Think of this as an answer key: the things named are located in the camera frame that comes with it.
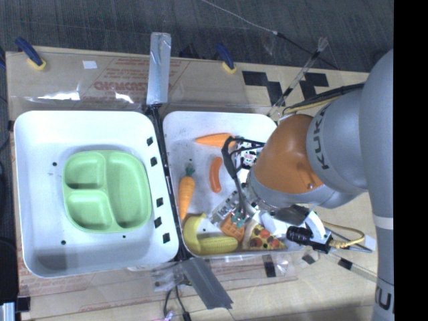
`toy pizza slice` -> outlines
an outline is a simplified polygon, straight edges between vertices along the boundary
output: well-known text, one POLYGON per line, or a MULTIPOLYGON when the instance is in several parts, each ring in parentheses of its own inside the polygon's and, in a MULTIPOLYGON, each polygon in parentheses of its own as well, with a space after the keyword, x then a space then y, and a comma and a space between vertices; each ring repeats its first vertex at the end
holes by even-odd
POLYGON ((287 246, 274 237, 266 228, 257 224, 249 236, 249 249, 286 249, 287 246))

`white label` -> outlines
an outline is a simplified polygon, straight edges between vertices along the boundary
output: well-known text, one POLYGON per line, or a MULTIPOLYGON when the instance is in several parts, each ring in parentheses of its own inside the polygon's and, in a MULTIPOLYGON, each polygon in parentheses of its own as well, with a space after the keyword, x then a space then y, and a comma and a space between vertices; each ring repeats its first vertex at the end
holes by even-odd
POLYGON ((364 246, 368 249, 371 249, 372 251, 376 250, 376 239, 367 235, 364 238, 364 246))
POLYGON ((83 61, 83 67, 85 69, 98 69, 95 61, 83 61))

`blue clamp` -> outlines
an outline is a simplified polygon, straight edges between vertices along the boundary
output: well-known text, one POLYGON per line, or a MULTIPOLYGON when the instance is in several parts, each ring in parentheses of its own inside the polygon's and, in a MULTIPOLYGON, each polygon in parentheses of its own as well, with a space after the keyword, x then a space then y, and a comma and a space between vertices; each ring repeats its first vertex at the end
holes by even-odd
POLYGON ((232 55, 230 54, 229 50, 222 44, 218 43, 215 46, 215 49, 219 53, 221 59, 223 62, 223 68, 229 73, 233 74, 236 71, 236 65, 233 63, 232 55))
POLYGON ((18 46, 19 49, 21 49, 27 54, 27 62, 31 66, 33 66, 37 70, 43 70, 45 68, 46 62, 43 58, 39 56, 39 54, 34 50, 34 47, 30 43, 28 43, 28 41, 26 41, 22 37, 17 37, 17 39, 15 39, 15 44, 18 46))

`toy vegetable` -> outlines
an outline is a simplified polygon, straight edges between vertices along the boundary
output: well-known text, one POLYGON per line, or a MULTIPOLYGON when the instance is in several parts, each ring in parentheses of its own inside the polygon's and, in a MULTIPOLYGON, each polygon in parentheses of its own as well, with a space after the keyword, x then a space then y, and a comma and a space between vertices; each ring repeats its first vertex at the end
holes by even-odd
POLYGON ((192 200, 193 191, 195 191, 195 180, 191 176, 195 170, 191 167, 186 168, 186 175, 180 180, 179 184, 179 215, 183 220, 186 217, 192 200))
POLYGON ((238 247, 238 240, 234 237, 204 237, 198 239, 197 230, 199 224, 207 216, 202 213, 200 216, 192 216, 186 221, 183 227, 183 239, 186 246, 195 254, 211 255, 235 251, 238 247))
POLYGON ((196 138, 196 142, 198 144, 204 144, 204 145, 210 145, 210 146, 217 146, 217 147, 223 147, 223 145, 225 144, 226 140, 230 137, 233 136, 230 133, 217 133, 217 134, 210 134, 209 136, 201 136, 199 138, 196 138))
POLYGON ((213 162, 211 163, 211 167, 209 169, 209 182, 211 183, 211 190, 214 193, 220 193, 221 191, 219 171, 222 164, 223 164, 223 159, 217 156, 214 158, 213 162))

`gray floor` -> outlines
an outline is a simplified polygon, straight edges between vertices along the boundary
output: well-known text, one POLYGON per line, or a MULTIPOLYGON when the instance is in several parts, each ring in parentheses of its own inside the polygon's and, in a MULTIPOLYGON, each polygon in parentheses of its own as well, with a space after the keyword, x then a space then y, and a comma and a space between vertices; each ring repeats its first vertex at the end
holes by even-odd
MULTIPOLYGON (((172 35, 173 56, 192 44, 194 54, 211 59, 221 42, 237 62, 303 66, 327 37, 330 47, 315 68, 369 72, 393 47, 393 19, 394 0, 0 0, 0 46, 15 51, 21 36, 34 45, 147 54, 150 33, 161 31, 172 35)), ((0 97, 6 96, 0 72, 0 97)), ((2 145, 4 100, 0 113, 2 145)), ((14 241, 7 143, 0 163, 8 190, 0 237, 14 241)))

